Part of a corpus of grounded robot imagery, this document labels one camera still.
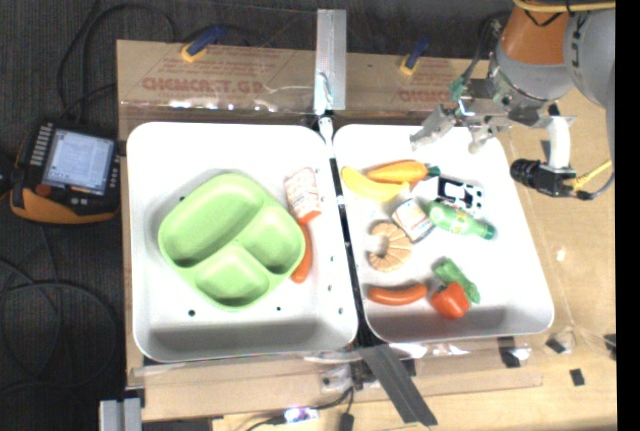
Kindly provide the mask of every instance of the toy banana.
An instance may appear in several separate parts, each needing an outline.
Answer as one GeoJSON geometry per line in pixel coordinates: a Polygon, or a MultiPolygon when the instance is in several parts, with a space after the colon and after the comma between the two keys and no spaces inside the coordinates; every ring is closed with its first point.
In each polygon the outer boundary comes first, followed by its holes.
{"type": "Polygon", "coordinates": [[[364,198],[370,198],[379,202],[387,202],[400,193],[400,191],[409,189],[409,184],[406,182],[402,184],[376,182],[348,166],[340,170],[340,175],[342,176],[343,182],[351,191],[364,198]]]}

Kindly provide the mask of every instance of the toy bottle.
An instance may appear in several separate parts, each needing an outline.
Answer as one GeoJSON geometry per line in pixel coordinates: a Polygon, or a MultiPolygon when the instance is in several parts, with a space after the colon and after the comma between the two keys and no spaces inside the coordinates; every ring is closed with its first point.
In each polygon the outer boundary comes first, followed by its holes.
{"type": "Polygon", "coordinates": [[[493,226],[451,205],[432,201],[427,203],[425,210],[431,223],[454,234],[475,234],[483,239],[491,239],[496,233],[493,226]]]}

